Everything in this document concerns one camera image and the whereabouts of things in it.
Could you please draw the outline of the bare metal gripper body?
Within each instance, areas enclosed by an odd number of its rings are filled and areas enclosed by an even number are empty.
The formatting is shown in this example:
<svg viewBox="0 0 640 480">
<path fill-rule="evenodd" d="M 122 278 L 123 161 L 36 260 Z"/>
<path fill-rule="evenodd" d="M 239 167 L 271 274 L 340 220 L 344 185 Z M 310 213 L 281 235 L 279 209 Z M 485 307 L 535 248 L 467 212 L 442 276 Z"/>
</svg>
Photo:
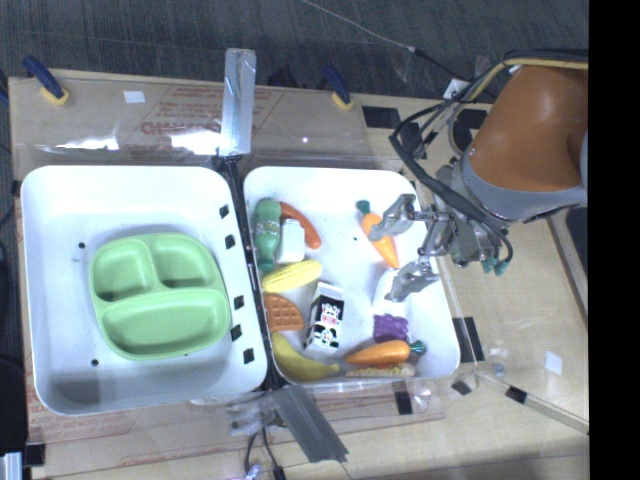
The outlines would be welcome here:
<svg viewBox="0 0 640 480">
<path fill-rule="evenodd" d="M 459 267 L 471 262 L 506 266 L 505 189 L 483 180 L 469 165 L 445 165 L 435 175 L 418 168 L 416 179 L 433 198 L 416 213 L 426 227 L 418 249 L 422 262 L 448 256 Z"/>
</svg>

